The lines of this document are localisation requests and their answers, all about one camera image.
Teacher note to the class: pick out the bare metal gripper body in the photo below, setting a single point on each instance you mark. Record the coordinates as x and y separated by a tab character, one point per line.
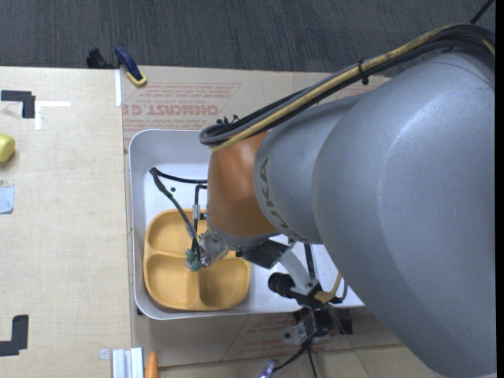
213	249

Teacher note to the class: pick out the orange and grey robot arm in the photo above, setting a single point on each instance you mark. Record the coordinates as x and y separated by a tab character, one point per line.
393	195

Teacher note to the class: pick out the yellow divided plate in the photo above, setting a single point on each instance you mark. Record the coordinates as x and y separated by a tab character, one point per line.
169	278

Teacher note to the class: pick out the white plastic tray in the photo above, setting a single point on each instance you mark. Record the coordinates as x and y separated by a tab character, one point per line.
169	156

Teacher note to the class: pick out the orange carrot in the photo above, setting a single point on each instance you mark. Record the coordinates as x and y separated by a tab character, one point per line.
151	366

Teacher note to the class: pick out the brown cardboard board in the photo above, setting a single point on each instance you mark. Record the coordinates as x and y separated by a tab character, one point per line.
177	101

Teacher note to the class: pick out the white and grey packet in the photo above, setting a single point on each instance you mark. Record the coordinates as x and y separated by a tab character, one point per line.
6	199

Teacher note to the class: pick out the yellow rounded block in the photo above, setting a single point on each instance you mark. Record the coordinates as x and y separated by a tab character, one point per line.
5	147

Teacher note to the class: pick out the black cylinder on white bracket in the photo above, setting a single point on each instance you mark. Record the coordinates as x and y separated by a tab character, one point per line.
296	271

